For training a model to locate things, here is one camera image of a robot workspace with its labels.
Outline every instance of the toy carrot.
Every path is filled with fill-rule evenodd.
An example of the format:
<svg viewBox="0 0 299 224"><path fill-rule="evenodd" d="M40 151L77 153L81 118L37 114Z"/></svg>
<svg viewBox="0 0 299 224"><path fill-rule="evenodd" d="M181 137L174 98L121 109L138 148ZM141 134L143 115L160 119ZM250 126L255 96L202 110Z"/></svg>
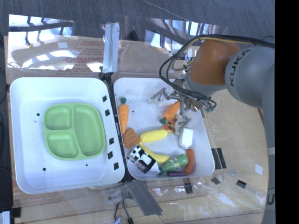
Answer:
<svg viewBox="0 0 299 224"><path fill-rule="evenodd" d="M194 150L187 149L186 155L188 157L188 164L185 166L184 172L190 175L193 172L195 157L194 157Z"/></svg>
<svg viewBox="0 0 299 224"><path fill-rule="evenodd" d="M121 132L125 133L128 124L129 107L126 105L126 98L121 98L121 105L118 108L118 114L120 118Z"/></svg>
<svg viewBox="0 0 299 224"><path fill-rule="evenodd" d="M179 101L177 101L176 103L174 103L173 105L171 105L163 114L163 119L160 120L160 122L162 124L166 124L167 121L172 120L177 111L179 109Z"/></svg>

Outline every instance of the green plate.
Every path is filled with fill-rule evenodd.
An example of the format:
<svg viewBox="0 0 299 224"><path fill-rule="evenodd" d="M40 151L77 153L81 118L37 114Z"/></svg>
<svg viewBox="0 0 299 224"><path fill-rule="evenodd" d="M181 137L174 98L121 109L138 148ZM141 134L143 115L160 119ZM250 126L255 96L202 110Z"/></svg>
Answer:
<svg viewBox="0 0 299 224"><path fill-rule="evenodd" d="M48 151L62 160L93 158L106 146L101 115L85 103L50 106L43 116L43 131Z"/></svg>

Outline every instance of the waffle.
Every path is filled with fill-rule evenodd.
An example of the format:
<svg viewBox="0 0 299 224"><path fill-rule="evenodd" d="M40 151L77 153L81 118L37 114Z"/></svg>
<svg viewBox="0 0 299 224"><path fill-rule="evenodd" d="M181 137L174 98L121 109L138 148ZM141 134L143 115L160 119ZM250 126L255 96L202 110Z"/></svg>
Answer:
<svg viewBox="0 0 299 224"><path fill-rule="evenodd" d="M139 144L141 141L138 135L135 133L134 129L130 128L123 134L123 142L126 148L131 148L132 146Z"/></svg>

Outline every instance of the green bottle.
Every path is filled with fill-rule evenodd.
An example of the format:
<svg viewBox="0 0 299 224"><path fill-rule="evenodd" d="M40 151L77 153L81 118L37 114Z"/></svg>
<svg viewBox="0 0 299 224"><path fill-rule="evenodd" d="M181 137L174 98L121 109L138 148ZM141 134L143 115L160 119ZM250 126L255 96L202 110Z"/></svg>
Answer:
<svg viewBox="0 0 299 224"><path fill-rule="evenodd" d="M181 166L185 166L188 164L188 158L186 154L180 154L178 157L169 159L163 167L159 168L160 173L158 175L162 175L165 172L172 172L180 168Z"/></svg>

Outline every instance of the cow print carton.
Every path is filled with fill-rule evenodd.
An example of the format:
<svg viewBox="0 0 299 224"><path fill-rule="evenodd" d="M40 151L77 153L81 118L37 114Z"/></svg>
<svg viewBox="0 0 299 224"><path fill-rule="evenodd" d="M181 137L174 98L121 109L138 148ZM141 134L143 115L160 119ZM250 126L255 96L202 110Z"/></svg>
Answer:
<svg viewBox="0 0 299 224"><path fill-rule="evenodd" d="M127 156L127 159L133 162L144 173L150 170L151 172L160 172L156 160L138 145Z"/></svg>

